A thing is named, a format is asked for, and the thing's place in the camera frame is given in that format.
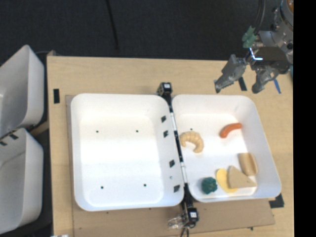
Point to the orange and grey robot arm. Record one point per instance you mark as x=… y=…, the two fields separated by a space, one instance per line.
x=288 y=7

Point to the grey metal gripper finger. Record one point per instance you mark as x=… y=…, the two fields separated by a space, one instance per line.
x=263 y=79
x=233 y=71

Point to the green toy broccoli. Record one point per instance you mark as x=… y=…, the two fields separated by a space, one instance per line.
x=209 y=185

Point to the yellow toy cheese slice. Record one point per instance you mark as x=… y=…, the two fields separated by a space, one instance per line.
x=222 y=179

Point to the beige toy croissant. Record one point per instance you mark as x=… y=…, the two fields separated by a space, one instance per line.
x=195 y=139

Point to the white plastic tray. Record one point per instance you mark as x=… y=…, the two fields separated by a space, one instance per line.
x=217 y=152
x=118 y=154

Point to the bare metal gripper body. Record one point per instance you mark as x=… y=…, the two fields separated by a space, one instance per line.
x=274 y=54

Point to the beige toy pizza slice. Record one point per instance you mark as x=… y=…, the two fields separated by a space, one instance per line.
x=239 y=179

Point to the thin black and white rod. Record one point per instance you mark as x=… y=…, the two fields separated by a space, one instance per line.
x=178 y=144

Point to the orange toy sausage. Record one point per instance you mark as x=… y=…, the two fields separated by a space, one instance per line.
x=228 y=130

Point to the tan toy bread roll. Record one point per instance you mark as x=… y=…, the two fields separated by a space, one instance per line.
x=248 y=164

